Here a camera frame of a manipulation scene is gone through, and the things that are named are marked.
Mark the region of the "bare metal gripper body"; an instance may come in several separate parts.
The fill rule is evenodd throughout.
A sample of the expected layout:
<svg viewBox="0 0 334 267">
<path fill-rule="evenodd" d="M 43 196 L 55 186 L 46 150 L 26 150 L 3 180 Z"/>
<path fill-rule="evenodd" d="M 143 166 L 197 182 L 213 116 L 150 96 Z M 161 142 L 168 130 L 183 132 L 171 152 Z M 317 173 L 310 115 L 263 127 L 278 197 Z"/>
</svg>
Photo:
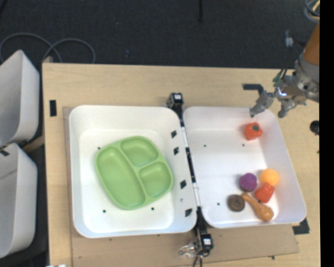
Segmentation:
<svg viewBox="0 0 334 267">
<path fill-rule="evenodd" d="M 319 103 L 319 82 L 307 75 L 278 75 L 274 78 L 274 94 L 279 101 L 304 104 L 307 100 Z"/>
</svg>

